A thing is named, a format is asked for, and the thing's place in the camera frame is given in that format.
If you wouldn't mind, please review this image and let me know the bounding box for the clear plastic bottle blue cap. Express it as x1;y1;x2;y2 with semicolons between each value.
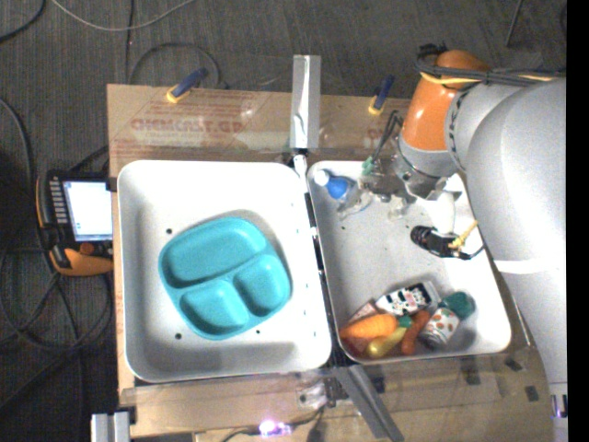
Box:
314;168;373;221

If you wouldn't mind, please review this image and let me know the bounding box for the brown cardboard board red print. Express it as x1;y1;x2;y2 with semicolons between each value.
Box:
106;84;553;437

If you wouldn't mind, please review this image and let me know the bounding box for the orange sausage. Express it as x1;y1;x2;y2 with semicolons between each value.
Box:
399;309;432;356

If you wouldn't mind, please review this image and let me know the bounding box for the yellow banana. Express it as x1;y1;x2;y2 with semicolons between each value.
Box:
366;327;409;359

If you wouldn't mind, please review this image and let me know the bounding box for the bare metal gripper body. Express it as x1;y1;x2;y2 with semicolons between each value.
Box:
359;152;462;202

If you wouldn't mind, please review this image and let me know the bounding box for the blue divided plate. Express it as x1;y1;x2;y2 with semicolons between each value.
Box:
157;216;294;342

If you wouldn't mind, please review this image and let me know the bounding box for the white printed carton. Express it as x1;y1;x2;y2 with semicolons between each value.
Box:
375;281;443;317

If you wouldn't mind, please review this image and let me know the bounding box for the orange carrot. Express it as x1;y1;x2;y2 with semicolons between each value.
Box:
339;313;413;341

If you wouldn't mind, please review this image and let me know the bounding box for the pizza slice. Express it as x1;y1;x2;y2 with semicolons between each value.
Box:
347;301;381;324

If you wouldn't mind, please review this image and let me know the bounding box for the white plastic tray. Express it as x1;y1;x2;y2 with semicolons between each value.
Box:
116;159;333;384
306;159;513;366

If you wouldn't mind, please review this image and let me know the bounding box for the green capped printed bottle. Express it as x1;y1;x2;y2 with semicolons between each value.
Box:
418;291;477;351

